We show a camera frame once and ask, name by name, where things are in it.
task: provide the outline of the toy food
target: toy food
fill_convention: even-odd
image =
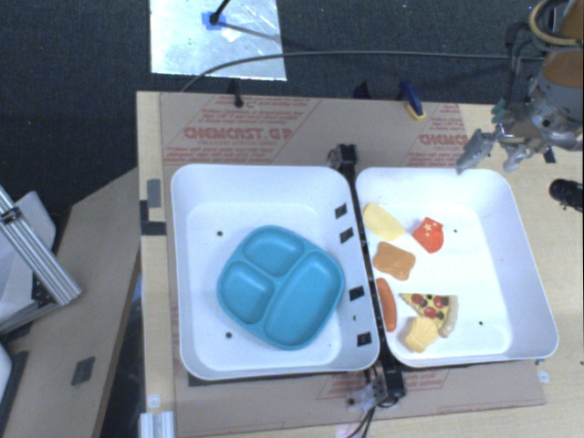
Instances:
[[[408,332],[405,335],[405,344],[416,352],[423,352],[437,339],[438,330],[436,325],[427,317],[418,317],[408,326]]]
[[[415,238],[428,253],[435,253],[442,248],[444,243],[444,234],[442,224],[426,217],[422,224],[413,231]]]
[[[410,271],[415,262],[416,257],[412,253],[387,242],[380,242],[377,247],[377,255],[373,257],[375,267],[401,281],[410,277]]]
[[[393,332],[397,324],[398,312],[395,308],[395,299],[391,288],[383,277],[375,279],[377,292],[380,295],[381,310],[383,311],[383,321],[388,332]]]
[[[383,240],[395,240],[405,234],[402,225],[376,203],[369,203],[363,210],[365,226]]]
[[[419,315],[428,318],[443,338],[453,331],[458,319],[457,296],[400,294],[400,297]]]

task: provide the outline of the white plastic tray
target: white plastic tray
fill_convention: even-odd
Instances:
[[[173,175],[171,190],[181,355],[190,373],[220,380],[362,370],[377,359],[380,344],[359,233],[349,186],[339,173],[324,167],[191,164]],[[221,309],[216,295],[230,255],[253,230],[271,224],[328,252],[345,276],[335,313],[299,350],[279,349],[247,332]],[[341,243],[346,231],[353,236]],[[356,287],[362,294],[350,301]]]
[[[515,199],[496,172],[446,169],[367,169],[357,180],[360,205],[377,203],[406,234],[391,242],[416,256],[406,281],[374,268],[396,299],[397,328],[386,333],[391,352],[406,365],[432,367],[544,358],[558,333],[527,242]],[[412,237],[424,217],[443,224],[444,244],[428,254]],[[370,256],[380,238],[367,231]],[[400,293],[457,295],[454,332],[423,353],[403,338],[416,317]]]

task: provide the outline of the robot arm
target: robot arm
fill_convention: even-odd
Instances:
[[[558,33],[540,25],[547,10],[566,2]],[[548,54],[523,102],[509,103],[509,90],[493,110],[495,131],[477,130],[464,146],[464,154],[456,161],[459,173],[479,163],[497,142],[507,152],[506,172],[536,153],[550,151],[552,146],[582,151],[583,20],[584,0],[544,0],[531,12],[528,25],[514,27],[515,35],[528,28],[536,47]]]

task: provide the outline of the blue divided plate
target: blue divided plate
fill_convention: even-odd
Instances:
[[[255,229],[225,265],[217,296],[248,331],[281,349],[301,349],[323,329],[345,287],[335,259],[282,227]]]

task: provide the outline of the blue object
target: blue object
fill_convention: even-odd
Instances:
[[[225,18],[225,15],[222,13],[219,15],[219,21],[217,22],[216,25],[212,25],[211,21],[209,20],[209,18],[211,17],[211,15],[214,12],[212,11],[207,11],[205,13],[201,13],[201,19],[203,21],[204,26],[209,29],[209,31],[220,31],[221,30],[221,26],[224,26],[227,24],[227,18]]]
[[[337,261],[304,237],[275,225],[248,235],[217,284],[222,309],[281,349],[302,349],[324,328],[344,291]]]
[[[421,117],[423,115],[422,102],[420,101],[420,96],[418,96],[418,92],[414,86],[407,81],[400,81],[400,93],[408,98],[412,110],[417,116]]]

